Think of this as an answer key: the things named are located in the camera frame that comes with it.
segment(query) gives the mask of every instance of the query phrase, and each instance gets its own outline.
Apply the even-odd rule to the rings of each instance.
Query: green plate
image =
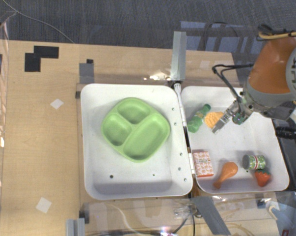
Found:
[[[144,101],[126,98],[106,115],[101,132],[124,157],[144,162],[166,141],[170,126],[163,115]]]

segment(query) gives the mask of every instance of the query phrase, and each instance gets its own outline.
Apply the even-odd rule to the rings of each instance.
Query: red and white box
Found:
[[[209,152],[193,150],[192,157],[197,177],[211,177],[214,175]]]

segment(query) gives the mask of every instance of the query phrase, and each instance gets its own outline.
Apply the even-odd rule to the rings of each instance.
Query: wooden tabletop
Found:
[[[59,47],[59,57],[41,59],[40,72],[25,72],[25,53],[33,53],[34,46]],[[4,155],[0,158],[0,236],[62,236],[66,220],[78,218],[81,192],[75,94],[80,63],[94,61],[96,83],[164,84],[166,81],[154,79],[166,79],[170,74],[171,55],[172,51],[167,49],[9,41],[9,53],[3,58],[3,66],[9,65],[9,74],[7,105],[3,107]],[[217,63],[232,64],[232,55],[187,51],[186,85],[222,86],[210,69]],[[228,76],[233,85],[239,85],[235,72]],[[51,106],[55,100],[63,103],[58,109]],[[43,204],[46,213],[37,207],[41,198],[47,200]],[[145,206],[145,213],[151,217],[159,215],[159,208],[153,208],[157,206],[173,211],[171,205],[163,204],[162,200],[154,200]],[[131,209],[123,207],[129,221],[134,221],[131,226],[144,228],[142,222],[136,223]],[[116,217],[118,210],[107,207],[105,220],[114,224],[108,225],[108,229],[125,224],[124,213],[117,222],[110,223],[110,212]],[[190,235],[190,221],[187,224],[183,230]],[[200,227],[202,233],[208,232],[203,219],[197,221],[199,233]]]

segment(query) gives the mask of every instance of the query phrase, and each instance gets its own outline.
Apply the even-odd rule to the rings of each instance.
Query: hinge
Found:
[[[190,164],[190,170],[191,170],[191,174],[195,175],[195,166],[193,164],[193,157],[192,157],[192,153],[188,153],[188,158],[189,158],[189,164]]]

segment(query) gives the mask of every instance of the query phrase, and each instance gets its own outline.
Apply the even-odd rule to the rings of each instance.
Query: green can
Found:
[[[242,167],[245,170],[262,170],[266,167],[266,159],[263,155],[244,155]]]

